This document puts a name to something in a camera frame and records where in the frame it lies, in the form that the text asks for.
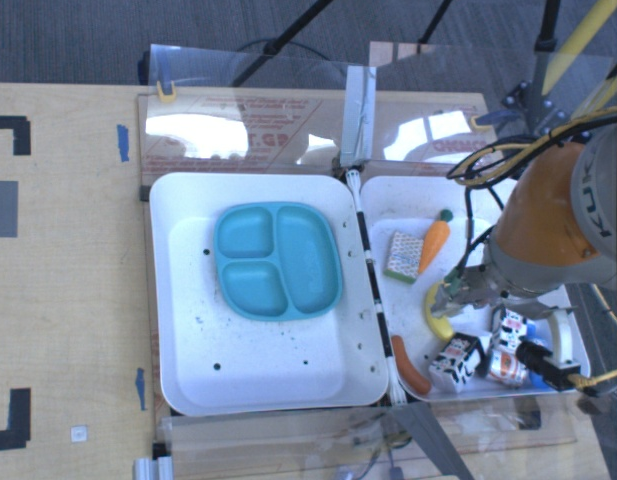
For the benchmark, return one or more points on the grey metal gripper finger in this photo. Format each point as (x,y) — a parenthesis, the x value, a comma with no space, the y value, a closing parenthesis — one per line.
(440,310)
(444,293)

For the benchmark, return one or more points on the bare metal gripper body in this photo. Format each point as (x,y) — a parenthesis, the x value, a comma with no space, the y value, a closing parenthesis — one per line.
(475,285)

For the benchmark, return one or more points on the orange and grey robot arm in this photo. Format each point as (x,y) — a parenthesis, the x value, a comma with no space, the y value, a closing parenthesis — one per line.
(543,208)

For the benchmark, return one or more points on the yellow banana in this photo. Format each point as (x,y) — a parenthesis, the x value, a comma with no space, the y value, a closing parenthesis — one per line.
(435,325)

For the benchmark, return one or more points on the white plastic tray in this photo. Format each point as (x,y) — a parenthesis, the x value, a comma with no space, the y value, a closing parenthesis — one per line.
(258,363)
(405,313)

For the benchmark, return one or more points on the green and white patterned carton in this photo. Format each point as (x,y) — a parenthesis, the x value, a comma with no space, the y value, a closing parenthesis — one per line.
(404,258)

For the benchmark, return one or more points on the orange carrot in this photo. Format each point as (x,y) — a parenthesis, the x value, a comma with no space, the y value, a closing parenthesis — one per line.
(434,240)

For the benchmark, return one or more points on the large cow-print carton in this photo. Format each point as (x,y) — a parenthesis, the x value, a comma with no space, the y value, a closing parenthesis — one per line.
(455,363)

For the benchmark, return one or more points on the small cow-print carton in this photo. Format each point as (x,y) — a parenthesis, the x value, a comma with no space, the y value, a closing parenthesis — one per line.
(513,328)

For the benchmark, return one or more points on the orange-red sausage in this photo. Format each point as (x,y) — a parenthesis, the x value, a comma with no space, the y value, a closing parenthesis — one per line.
(410,370)

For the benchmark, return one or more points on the thin black and white rod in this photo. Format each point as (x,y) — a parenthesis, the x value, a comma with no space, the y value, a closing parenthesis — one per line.
(370,268)

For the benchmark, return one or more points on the orange and white can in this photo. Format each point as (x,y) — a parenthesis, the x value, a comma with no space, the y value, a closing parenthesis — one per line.
(505,368)

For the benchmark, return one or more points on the blue divided plate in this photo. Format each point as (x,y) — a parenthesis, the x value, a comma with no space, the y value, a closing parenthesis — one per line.
(303,248)

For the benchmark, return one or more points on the black cylinder on white bracket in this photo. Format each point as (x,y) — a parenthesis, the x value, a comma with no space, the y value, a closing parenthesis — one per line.
(548,363)

